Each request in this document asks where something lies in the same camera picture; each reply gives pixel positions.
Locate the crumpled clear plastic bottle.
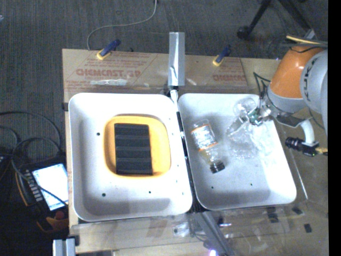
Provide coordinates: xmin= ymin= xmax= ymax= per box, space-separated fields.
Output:
xmin=226 ymin=115 xmax=275 ymax=160

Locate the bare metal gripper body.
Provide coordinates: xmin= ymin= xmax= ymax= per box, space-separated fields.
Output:
xmin=247 ymin=104 xmax=274 ymax=126

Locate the black cylinder on white bracket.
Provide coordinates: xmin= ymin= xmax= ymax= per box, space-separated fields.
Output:
xmin=275 ymin=114 xmax=320 ymax=157

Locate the white plastic tray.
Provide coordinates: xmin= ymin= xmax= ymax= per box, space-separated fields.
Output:
xmin=68 ymin=92 xmax=193 ymax=222
xmin=177 ymin=92 xmax=298 ymax=211

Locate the black ribbed rectangular block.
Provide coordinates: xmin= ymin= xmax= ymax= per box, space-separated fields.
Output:
xmin=113 ymin=123 xmax=154 ymax=177

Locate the clear bottle with orange label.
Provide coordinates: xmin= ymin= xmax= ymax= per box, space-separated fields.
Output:
xmin=190 ymin=119 xmax=226 ymax=174

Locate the orange plate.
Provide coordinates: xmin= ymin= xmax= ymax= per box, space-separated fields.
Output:
xmin=103 ymin=115 xmax=172 ymax=178

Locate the brown cardboard board red print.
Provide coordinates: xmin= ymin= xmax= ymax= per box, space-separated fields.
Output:
xmin=61 ymin=48 xmax=310 ymax=253

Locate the clear round plastic bottle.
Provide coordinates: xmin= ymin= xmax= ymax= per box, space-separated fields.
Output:
xmin=232 ymin=97 xmax=259 ymax=117

